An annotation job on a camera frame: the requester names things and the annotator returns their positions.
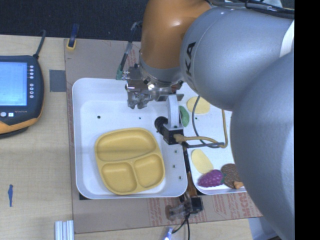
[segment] screen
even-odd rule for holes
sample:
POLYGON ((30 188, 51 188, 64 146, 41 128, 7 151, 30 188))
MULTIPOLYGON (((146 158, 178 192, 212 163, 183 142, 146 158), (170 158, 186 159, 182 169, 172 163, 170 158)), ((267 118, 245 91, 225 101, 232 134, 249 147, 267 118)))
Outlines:
POLYGON ((27 105, 26 62, 0 61, 0 106, 27 105))

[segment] table surface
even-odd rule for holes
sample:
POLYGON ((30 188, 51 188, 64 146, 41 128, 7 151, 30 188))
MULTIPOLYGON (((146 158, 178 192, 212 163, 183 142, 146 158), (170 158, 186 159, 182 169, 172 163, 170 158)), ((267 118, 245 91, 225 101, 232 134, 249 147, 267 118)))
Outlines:
MULTIPOLYGON (((33 55, 40 39, 0 35, 0 55, 33 55)), ((39 56, 45 81, 42 116, 27 131, 0 139, 0 240, 53 240, 55 222, 73 219, 67 97, 66 92, 50 92, 49 86, 49 72, 65 70, 64 38, 47 37, 39 56)), ((82 233, 74 239, 158 240, 163 230, 160 226, 82 233)), ((172 240, 187 235, 184 226, 172 240)), ((237 219, 190 224, 190 239, 253 238, 248 219, 237 219)))

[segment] black carpet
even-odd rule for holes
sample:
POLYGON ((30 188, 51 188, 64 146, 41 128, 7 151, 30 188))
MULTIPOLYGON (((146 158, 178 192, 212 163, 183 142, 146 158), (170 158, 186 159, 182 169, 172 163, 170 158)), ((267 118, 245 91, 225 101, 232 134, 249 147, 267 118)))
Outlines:
MULTIPOLYGON (((143 19, 148 0, 0 0, 0 35, 68 38, 79 24, 78 38, 128 40, 134 22, 143 19)), ((281 0, 295 8, 295 0, 281 0)), ((140 41, 140 33, 134 40, 140 41)))

